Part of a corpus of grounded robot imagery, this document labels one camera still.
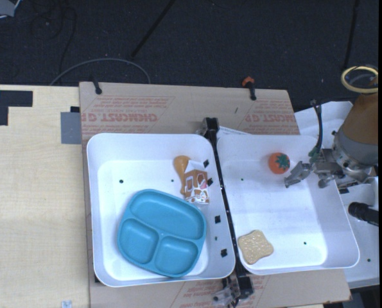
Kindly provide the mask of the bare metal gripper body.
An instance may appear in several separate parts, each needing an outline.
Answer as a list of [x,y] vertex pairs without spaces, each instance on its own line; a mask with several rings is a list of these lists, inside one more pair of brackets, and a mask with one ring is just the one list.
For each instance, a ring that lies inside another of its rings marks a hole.
[[351,178],[353,182],[364,184],[369,178],[374,165],[360,162],[340,148],[321,149],[317,157],[311,160],[311,170],[316,175],[333,174],[335,180]]

